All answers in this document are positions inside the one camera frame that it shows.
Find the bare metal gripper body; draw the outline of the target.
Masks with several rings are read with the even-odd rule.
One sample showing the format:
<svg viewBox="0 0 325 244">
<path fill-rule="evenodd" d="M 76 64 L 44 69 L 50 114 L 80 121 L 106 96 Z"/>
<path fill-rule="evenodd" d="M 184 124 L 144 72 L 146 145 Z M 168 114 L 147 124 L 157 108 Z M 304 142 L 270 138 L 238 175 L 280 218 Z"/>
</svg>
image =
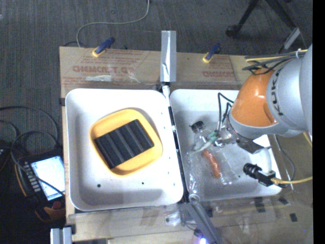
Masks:
<svg viewBox="0 0 325 244">
<path fill-rule="evenodd" d="M 225 147 L 228 144 L 236 144 L 238 147 L 251 154 L 255 154 L 264 148 L 263 146 L 253 142 L 252 139 L 237 134 L 229 127 L 223 127 L 217 132 L 215 144 L 220 147 Z"/>
</svg>

